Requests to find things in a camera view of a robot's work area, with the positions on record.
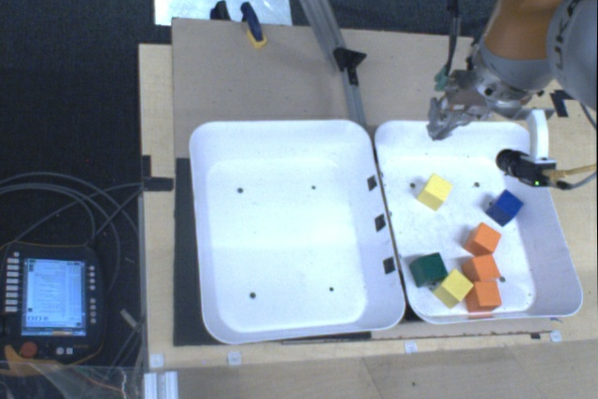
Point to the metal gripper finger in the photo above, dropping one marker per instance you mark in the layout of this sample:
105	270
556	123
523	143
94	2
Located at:
451	123
434	119

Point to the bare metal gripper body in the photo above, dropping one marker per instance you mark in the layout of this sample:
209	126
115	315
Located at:
469	98

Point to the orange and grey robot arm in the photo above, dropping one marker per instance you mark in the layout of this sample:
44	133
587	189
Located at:
537	14

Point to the white plastic tray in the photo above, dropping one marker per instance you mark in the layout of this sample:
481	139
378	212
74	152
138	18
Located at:
285	238
467	154

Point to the yellow cube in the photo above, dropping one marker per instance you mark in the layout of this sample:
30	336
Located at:
453	289
434	192

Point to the blue cube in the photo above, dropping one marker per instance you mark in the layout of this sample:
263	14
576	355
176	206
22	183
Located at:
505	206

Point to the orange cube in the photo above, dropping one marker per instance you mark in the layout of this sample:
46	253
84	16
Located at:
484	296
481	268
483	239

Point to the green cube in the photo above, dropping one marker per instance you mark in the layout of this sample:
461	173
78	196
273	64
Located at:
427	270

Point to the brown cardboard board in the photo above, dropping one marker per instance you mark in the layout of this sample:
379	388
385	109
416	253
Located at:
261	79

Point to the black cylinder on white bracket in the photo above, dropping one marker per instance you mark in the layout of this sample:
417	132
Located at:
518	166

